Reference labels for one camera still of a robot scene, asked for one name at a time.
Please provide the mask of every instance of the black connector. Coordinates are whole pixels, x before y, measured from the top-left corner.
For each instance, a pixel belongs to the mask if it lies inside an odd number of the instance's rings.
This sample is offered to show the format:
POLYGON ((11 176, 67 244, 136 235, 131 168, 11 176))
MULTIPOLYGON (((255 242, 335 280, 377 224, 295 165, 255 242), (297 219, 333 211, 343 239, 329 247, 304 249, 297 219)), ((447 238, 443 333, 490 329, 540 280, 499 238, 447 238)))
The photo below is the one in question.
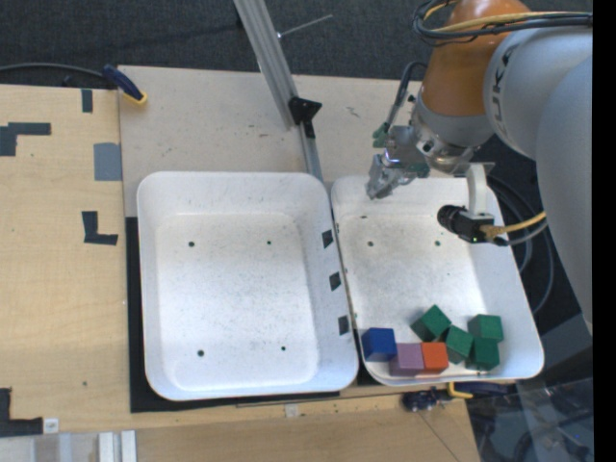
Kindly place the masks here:
POLYGON ((444 205, 439 209, 436 218, 445 229, 469 243, 487 242, 485 233, 479 228, 486 224, 494 224, 492 216, 487 214, 474 216, 466 208, 457 205, 444 205))

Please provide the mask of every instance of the cube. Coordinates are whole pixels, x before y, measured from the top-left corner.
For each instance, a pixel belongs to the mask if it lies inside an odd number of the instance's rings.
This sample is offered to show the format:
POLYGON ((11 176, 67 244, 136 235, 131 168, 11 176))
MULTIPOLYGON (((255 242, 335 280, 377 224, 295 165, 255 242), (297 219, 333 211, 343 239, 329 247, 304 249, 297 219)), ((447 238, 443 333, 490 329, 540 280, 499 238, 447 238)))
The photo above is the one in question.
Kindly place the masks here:
POLYGON ((494 339, 498 343, 503 339, 501 317, 498 315, 476 315, 469 320, 469 332, 476 337, 494 339))
POLYGON ((362 335, 366 361, 390 361, 398 353, 393 328, 371 327, 362 335))
POLYGON ((411 324, 413 332, 426 343, 441 338, 451 325, 451 320, 437 305, 432 305, 418 320, 411 324))
POLYGON ((449 366, 445 343, 422 343, 423 372, 440 373, 449 366))
POLYGON ((451 363, 457 365, 469 357, 473 347, 473 334, 452 325, 445 336, 445 345, 451 363))
POLYGON ((396 344, 398 354, 389 362, 389 374, 391 376, 415 376, 424 372, 424 354, 422 345, 396 344))
POLYGON ((496 339, 475 337, 471 355, 466 361, 466 367, 471 370, 488 372, 501 362, 499 355, 499 343, 496 339))

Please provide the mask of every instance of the empty white tray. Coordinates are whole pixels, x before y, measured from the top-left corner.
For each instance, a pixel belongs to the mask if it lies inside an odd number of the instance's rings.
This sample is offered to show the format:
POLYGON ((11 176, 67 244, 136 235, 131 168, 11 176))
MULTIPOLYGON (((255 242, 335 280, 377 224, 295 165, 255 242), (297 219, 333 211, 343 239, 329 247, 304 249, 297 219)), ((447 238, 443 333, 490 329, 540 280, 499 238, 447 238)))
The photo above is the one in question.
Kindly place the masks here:
MULTIPOLYGON (((469 206, 466 179, 416 179, 381 200, 366 196, 367 182, 364 176, 341 178, 331 194, 359 335, 370 327, 386 327, 394 329, 399 343, 420 342, 410 324, 433 304, 464 330, 477 314, 499 315, 504 333, 500 365, 481 379, 515 380, 539 373, 543 347, 511 247, 468 244, 437 221, 443 205, 469 206)), ((492 192, 488 211, 502 224, 492 192)), ((449 363, 438 375, 415 377, 389 375, 386 362, 365 365, 386 385, 477 380, 477 371, 464 363, 449 363)))
POLYGON ((358 369, 322 183, 156 172, 137 194, 145 373, 171 400, 334 392, 358 369))

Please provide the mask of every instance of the red block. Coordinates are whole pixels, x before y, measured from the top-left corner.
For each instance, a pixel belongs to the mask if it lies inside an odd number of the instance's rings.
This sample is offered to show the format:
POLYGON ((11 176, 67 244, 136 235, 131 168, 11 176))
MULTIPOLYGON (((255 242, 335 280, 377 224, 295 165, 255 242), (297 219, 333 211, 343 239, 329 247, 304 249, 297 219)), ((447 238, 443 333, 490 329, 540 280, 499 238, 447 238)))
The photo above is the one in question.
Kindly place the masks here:
POLYGON ((449 366, 445 343, 422 343, 423 372, 440 373, 449 366))

